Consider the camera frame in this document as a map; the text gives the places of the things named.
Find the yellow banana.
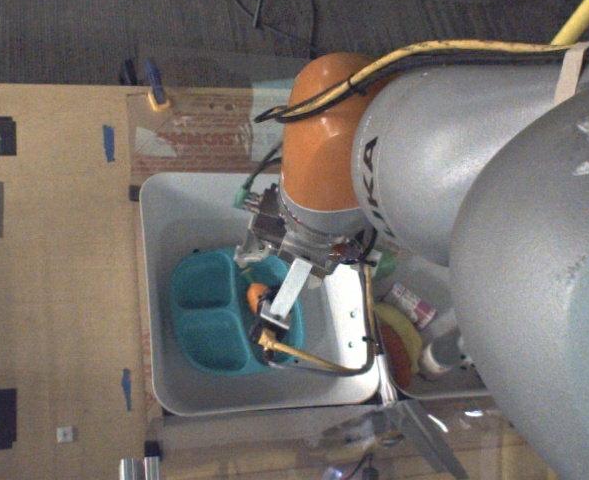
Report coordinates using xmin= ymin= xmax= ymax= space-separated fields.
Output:
xmin=373 ymin=301 xmax=424 ymax=375

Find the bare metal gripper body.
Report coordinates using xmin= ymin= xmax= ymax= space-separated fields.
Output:
xmin=246 ymin=182 xmax=371 ymax=277

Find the teal divided plate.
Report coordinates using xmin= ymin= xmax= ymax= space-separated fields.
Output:
xmin=169 ymin=246 xmax=306 ymax=376

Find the white plastic tray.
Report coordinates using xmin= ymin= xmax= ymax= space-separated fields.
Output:
xmin=368 ymin=251 xmax=491 ymax=402
xmin=138 ymin=171 xmax=382 ymax=417

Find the green round toy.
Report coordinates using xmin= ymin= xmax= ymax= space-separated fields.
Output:
xmin=371 ymin=250 xmax=401 ymax=282

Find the orange carrot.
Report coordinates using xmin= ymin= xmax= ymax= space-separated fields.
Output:
xmin=246 ymin=281 xmax=270 ymax=317

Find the white bottle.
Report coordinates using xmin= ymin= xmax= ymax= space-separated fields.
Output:
xmin=418 ymin=325 xmax=475 ymax=382

